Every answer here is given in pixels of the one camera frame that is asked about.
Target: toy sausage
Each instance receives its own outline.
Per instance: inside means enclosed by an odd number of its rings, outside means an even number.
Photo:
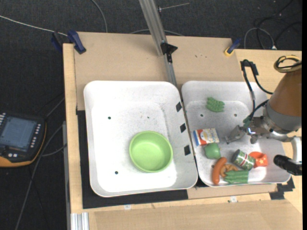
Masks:
[[[212,172],[212,181],[215,185],[220,182],[220,171],[224,164],[227,163],[227,158],[221,157],[215,164]]]

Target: dark carpet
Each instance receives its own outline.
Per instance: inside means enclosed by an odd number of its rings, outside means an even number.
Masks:
[[[146,29],[138,0],[95,0],[110,33]],[[165,30],[188,36],[244,38],[239,48],[302,50],[302,0],[156,0]],[[67,33],[70,29],[105,32],[90,0],[0,0],[0,16]],[[47,115],[63,98],[62,54],[51,32],[0,18],[0,111]],[[47,139],[65,120],[65,105],[47,118]],[[63,145],[59,132],[45,153]],[[43,157],[19,224],[20,230],[66,229],[63,153]],[[0,229],[15,229],[35,163],[0,168]]]

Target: pretzel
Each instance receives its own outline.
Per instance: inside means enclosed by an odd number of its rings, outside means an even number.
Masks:
[[[226,176],[225,172],[228,171],[238,171],[238,168],[232,164],[224,164],[221,168],[220,175],[224,178]]]

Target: green bowl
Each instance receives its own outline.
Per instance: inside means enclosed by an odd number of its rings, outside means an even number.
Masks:
[[[155,131],[136,134],[130,142],[129,154],[137,168],[150,173],[164,170],[173,159],[171,144]]]

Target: toy can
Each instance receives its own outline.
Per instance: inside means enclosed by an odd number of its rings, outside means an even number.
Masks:
[[[249,171],[254,167],[255,159],[238,149],[233,154],[231,162],[241,167],[243,170]]]

